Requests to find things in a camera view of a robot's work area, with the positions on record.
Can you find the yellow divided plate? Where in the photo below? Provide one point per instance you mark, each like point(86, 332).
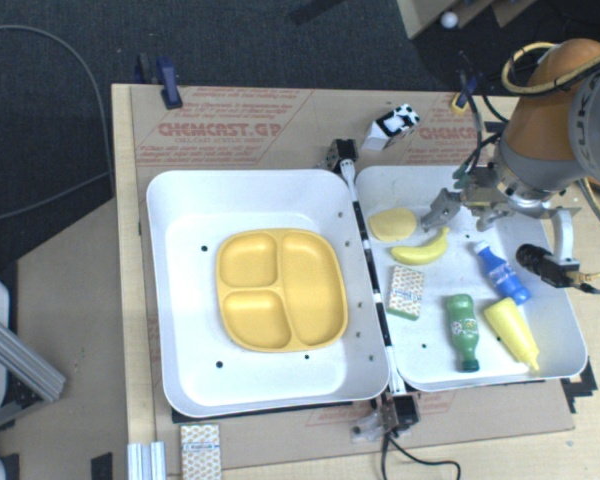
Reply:
point(281, 290)

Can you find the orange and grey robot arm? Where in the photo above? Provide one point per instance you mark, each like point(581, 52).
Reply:
point(555, 123)

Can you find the brown cardboard board red print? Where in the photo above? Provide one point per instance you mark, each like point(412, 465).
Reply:
point(280, 128)

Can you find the thin black and white rod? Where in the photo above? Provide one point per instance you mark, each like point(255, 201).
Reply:
point(367, 240)

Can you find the blue bottle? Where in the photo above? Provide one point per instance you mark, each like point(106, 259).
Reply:
point(502, 278)

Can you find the white plastic tray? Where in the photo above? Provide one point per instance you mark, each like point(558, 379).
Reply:
point(450, 363)
point(190, 288)

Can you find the yellow banana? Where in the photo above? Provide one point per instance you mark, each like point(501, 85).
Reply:
point(422, 253)

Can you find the black cylinder on white bracket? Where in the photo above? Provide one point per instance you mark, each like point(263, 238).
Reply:
point(547, 263)

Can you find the orange patterned carton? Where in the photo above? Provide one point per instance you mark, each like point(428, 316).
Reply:
point(200, 450)
point(405, 292)

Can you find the yellow round biscuit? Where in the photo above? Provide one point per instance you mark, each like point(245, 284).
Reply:
point(392, 224)

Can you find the yellow squeeze bottle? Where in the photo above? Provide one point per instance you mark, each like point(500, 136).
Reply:
point(512, 330)

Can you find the green bottle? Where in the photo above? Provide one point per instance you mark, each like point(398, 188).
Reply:
point(462, 330)

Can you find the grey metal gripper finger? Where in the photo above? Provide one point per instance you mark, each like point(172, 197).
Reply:
point(442, 210)
point(490, 217)

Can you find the black and white cow carton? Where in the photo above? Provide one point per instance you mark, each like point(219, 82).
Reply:
point(392, 127)

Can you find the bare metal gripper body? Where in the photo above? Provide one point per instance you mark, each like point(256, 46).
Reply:
point(500, 198)

